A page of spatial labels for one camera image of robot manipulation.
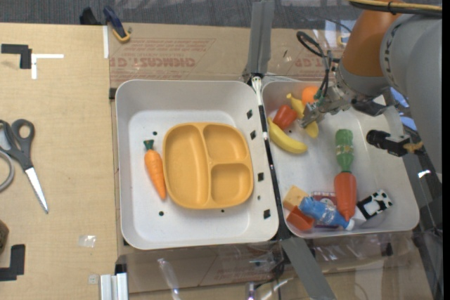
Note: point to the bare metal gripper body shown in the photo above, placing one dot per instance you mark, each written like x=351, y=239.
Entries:
x=332, y=102

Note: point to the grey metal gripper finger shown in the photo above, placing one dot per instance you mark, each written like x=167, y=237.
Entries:
x=307, y=121
x=319, y=115

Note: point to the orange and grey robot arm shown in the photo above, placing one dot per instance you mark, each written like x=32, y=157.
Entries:
x=404, y=52

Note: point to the yellow squash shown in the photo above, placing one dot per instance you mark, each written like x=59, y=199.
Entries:
x=297, y=105

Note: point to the orange ball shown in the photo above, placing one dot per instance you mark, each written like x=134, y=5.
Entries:
x=308, y=94

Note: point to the red bell pepper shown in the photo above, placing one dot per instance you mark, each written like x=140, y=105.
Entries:
x=284, y=116

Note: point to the yellow banana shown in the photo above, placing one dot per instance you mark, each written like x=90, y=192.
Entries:
x=284, y=143

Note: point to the green bottle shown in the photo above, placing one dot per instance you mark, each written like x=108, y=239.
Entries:
x=344, y=151

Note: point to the white plastic tray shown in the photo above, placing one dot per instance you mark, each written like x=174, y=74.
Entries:
x=147, y=221
x=316, y=168

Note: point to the yellow cheese wedge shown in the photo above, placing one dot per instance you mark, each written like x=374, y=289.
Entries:
x=294, y=196

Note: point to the red and purple packet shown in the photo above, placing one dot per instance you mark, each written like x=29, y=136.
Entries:
x=325, y=196

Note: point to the large orange carrot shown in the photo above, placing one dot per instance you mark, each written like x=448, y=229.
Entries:
x=345, y=193

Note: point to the blue bottle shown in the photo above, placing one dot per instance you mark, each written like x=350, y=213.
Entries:
x=321, y=210

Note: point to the orange wedge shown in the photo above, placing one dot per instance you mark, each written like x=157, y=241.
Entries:
x=299, y=219

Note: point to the black and white carton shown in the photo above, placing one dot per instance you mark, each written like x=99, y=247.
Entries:
x=376, y=203

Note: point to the orange divided plate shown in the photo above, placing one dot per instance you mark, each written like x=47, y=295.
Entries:
x=197, y=168

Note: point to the brown cardboard board red print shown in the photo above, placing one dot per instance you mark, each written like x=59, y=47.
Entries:
x=168, y=56

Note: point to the small orange carrot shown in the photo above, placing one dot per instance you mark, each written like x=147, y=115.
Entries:
x=155, y=168

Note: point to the grey scissors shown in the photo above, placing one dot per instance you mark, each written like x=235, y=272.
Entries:
x=24, y=158

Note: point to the brown round object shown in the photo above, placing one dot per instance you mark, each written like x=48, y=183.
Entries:
x=3, y=235

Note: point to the black cylinder on white bracket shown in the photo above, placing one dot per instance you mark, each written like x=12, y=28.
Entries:
x=386, y=142

